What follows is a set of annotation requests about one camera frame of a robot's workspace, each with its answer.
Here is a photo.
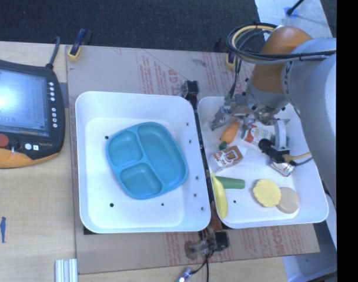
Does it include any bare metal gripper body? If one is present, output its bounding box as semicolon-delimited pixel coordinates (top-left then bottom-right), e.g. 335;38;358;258
229;92;286;126

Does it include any orange carrot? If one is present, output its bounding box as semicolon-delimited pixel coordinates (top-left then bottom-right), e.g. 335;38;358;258
219;120;240;151

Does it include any white and red can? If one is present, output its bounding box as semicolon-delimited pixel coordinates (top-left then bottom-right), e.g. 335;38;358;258
240;125;274;147

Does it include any thin black rod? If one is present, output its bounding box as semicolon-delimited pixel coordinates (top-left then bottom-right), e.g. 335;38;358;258
192;98;218;232

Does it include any brown and white carton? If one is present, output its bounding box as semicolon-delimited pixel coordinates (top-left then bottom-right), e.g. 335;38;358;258
209;145;245;173

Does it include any green cylinder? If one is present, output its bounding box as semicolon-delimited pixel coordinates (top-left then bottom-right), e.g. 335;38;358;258
215;175;246;190

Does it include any white plastic tray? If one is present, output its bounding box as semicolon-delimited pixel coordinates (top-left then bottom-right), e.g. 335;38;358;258
197;96;330;230
75;90;212;234

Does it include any white and orange small carton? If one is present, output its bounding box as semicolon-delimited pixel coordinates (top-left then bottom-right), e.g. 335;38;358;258
269;159;296;177

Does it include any yellow banana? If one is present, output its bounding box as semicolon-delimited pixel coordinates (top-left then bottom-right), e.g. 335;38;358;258
210;172;229;220

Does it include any blue divided plate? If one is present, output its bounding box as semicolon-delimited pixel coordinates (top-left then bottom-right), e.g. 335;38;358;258
105;121;189;200

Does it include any yellow round biscuit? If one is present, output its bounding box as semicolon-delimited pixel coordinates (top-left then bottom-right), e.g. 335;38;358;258
252;178;283;209

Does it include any brown cardboard board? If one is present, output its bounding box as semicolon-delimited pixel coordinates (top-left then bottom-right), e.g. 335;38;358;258
65;45;321;275

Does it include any beige round biscuit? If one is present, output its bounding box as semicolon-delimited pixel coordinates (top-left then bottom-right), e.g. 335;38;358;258
276;186;301;214

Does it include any black block with wires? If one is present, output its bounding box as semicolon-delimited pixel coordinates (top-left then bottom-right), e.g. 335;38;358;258
180;80;200;100
214;230;230;251

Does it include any black cylinder on white bracket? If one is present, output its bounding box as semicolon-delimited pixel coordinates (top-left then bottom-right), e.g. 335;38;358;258
257;120;292;165

